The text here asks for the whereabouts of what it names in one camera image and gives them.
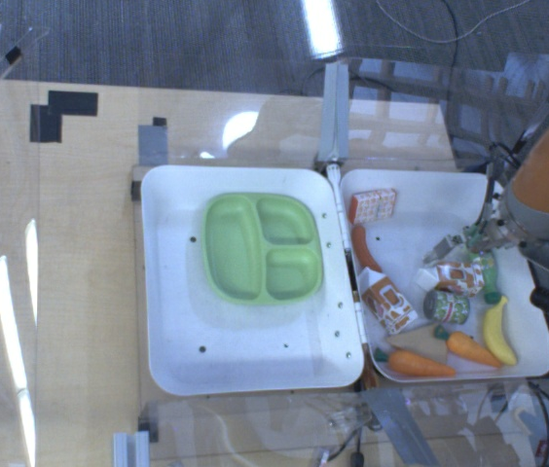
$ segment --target carrot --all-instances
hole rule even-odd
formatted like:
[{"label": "carrot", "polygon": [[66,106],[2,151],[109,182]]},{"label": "carrot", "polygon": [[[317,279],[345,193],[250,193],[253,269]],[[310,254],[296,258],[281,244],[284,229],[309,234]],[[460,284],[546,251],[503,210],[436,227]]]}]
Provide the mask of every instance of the carrot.
[{"label": "carrot", "polygon": [[365,241],[365,228],[360,225],[357,225],[352,229],[352,248],[354,249],[354,254],[356,254],[361,267],[372,269],[378,273],[383,271],[372,257],[372,253],[370,253],[368,244]]},{"label": "carrot", "polygon": [[387,363],[393,371],[406,376],[453,377],[457,373],[449,365],[437,363],[406,349],[397,349],[392,352]]},{"label": "carrot", "polygon": [[490,365],[497,369],[501,367],[501,362],[488,349],[461,331],[452,332],[447,345],[450,351],[466,360]]}]

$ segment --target green divided plate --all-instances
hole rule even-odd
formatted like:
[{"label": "green divided plate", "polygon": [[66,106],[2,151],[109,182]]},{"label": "green divided plate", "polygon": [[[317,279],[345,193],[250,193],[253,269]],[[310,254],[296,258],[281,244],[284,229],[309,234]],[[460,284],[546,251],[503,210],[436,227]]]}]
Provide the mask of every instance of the green divided plate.
[{"label": "green divided plate", "polygon": [[205,209],[205,272],[212,288],[233,303],[301,301],[322,283],[315,221],[294,198],[225,194]]}]

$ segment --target yellow banana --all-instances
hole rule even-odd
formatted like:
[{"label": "yellow banana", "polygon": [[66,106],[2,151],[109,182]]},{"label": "yellow banana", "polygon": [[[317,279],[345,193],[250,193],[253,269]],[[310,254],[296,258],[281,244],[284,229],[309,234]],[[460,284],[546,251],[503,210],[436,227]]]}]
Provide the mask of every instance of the yellow banana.
[{"label": "yellow banana", "polygon": [[508,300],[505,296],[502,296],[497,305],[487,309],[482,325],[482,334],[487,348],[495,358],[505,365],[516,365],[517,356],[508,345],[508,342],[506,342],[501,329],[504,305],[506,303],[508,303]]}]

